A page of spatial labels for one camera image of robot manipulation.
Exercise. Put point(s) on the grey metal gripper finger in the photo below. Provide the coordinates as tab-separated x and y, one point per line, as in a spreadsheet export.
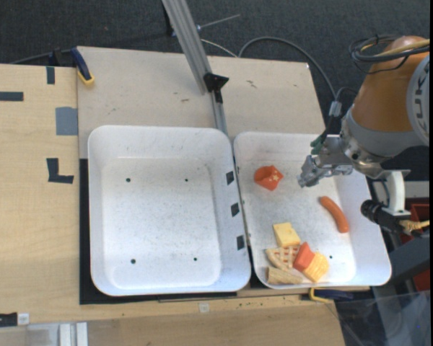
305	174
324	173

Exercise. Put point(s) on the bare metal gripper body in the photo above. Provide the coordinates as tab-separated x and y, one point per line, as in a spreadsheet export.
335	149

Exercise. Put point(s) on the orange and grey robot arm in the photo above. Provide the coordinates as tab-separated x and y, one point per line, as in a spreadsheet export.
386	99

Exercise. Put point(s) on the red carton with yellow star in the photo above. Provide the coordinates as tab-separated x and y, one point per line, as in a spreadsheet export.
270	178

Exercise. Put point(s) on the white plastic tray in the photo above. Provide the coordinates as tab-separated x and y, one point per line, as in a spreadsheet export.
299	211
158	215

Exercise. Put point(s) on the orange sausage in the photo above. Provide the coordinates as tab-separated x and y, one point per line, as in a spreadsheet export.
335	213

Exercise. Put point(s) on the yellow cheese block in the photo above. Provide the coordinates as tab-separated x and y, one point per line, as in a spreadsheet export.
285	234

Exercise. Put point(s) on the tan lattice waffle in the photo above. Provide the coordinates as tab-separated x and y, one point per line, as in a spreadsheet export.
279	257

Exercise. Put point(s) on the red and yellow fries packet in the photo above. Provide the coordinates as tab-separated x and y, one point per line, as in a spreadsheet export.
312	263

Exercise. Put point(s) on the tan bread piece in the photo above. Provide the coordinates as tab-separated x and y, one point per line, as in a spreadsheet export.
281	277

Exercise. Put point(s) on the black cylinder on white bracket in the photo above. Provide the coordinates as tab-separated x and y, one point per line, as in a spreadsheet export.
397	193

